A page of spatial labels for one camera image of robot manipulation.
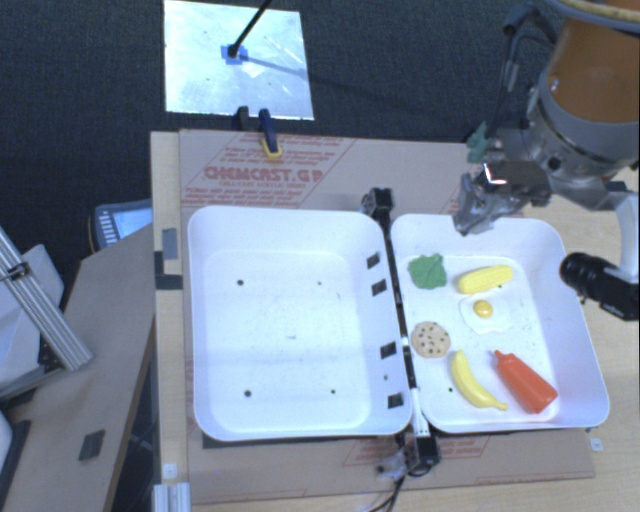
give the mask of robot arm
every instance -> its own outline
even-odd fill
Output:
[[[559,1],[564,5],[566,0]],[[633,0],[608,3],[638,10]],[[510,23],[513,12],[520,13],[515,24]],[[507,19],[511,49],[499,102],[513,86],[517,70],[511,59],[518,23],[529,19],[542,28],[539,16],[535,7],[525,4]],[[607,311],[637,320],[638,194],[612,178],[638,162],[640,23],[625,20],[618,26],[617,21],[605,19],[602,26],[592,23],[598,21],[595,15],[587,19],[567,19],[532,91],[529,126],[500,129],[494,116],[470,139],[470,161],[481,163],[482,169],[476,176],[462,177],[454,223],[463,235],[481,233],[497,218],[528,203],[545,206],[551,194],[592,211],[615,210],[622,234],[620,265],[574,254],[562,263],[560,273],[569,286]],[[543,32],[553,42],[552,34]]]

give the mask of tray with toy food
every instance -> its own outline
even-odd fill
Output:
[[[558,276],[561,240],[541,221],[462,237],[450,217],[403,215],[390,259],[356,212],[210,206],[187,237],[194,410],[211,437],[389,435],[412,415],[451,433],[588,427],[608,414]]]

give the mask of yellow corn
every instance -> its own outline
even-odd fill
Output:
[[[462,293],[486,292],[491,288],[511,281],[513,269],[509,265],[494,265],[467,272],[458,280]]]

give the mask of cookie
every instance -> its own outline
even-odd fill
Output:
[[[451,348],[451,338],[436,322],[420,322],[411,333],[411,345],[422,357],[443,357]]]

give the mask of silver metal plate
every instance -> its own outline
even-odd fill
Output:
[[[313,120],[300,14],[269,9],[229,59],[226,47],[257,9],[165,0],[165,85],[169,112]]]

